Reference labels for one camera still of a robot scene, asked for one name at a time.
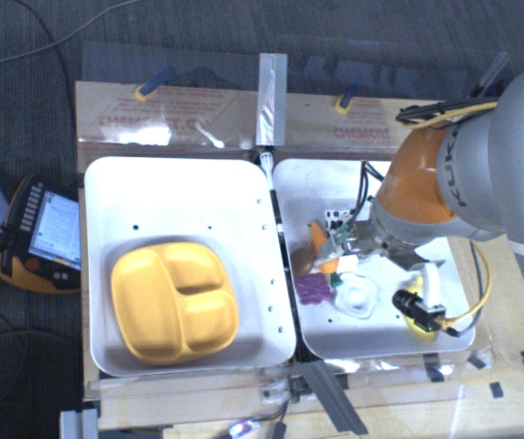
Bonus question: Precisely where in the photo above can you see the yellow banana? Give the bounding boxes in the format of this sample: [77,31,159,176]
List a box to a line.
[401,273,438,343]

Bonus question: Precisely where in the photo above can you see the brown cardboard board, red print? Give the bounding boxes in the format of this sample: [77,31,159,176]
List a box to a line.
[74,80,524,402]

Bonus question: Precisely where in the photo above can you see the white fried egg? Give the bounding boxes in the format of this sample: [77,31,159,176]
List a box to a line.
[333,272,380,321]

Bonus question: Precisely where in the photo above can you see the purple grapes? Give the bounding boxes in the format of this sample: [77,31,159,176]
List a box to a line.
[294,273,335,306]

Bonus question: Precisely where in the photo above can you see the black cylinder on white bracket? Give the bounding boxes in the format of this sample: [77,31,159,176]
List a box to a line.
[391,262,448,334]

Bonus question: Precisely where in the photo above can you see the brown sausage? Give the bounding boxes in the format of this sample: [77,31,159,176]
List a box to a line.
[290,246,316,278]

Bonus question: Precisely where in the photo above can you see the white plastic tray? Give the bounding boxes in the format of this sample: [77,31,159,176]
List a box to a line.
[272,157,477,361]
[82,155,298,379]

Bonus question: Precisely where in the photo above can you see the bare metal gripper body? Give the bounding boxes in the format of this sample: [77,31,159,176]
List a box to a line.
[342,219,446,273]

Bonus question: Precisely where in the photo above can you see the small orange and green carrot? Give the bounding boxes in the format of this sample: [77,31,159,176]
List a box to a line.
[317,257,345,289]

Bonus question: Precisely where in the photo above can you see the yellow divided plate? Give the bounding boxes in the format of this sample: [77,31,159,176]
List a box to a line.
[110,241,241,368]

